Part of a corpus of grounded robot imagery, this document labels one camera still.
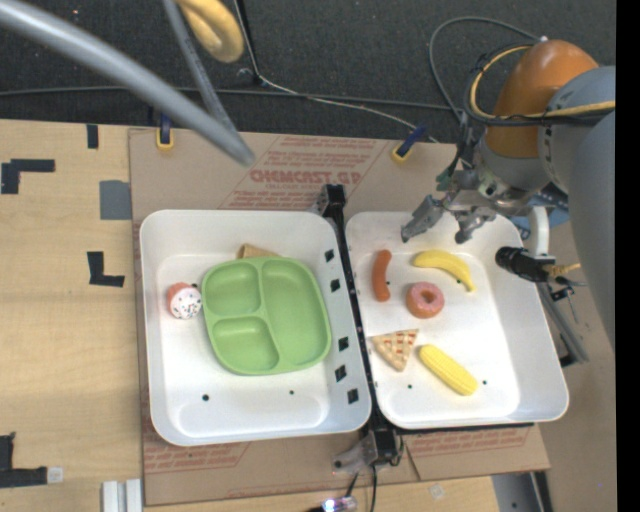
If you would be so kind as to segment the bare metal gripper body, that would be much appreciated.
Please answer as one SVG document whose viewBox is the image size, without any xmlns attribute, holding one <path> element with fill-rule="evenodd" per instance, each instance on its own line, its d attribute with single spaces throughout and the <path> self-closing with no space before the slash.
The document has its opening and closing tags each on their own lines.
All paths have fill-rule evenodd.
<svg viewBox="0 0 640 512">
<path fill-rule="evenodd" d="M 492 172 L 476 168 L 444 171 L 442 192 L 444 208 L 458 218 L 526 214 L 531 198 L 530 191 L 512 187 Z"/>
</svg>

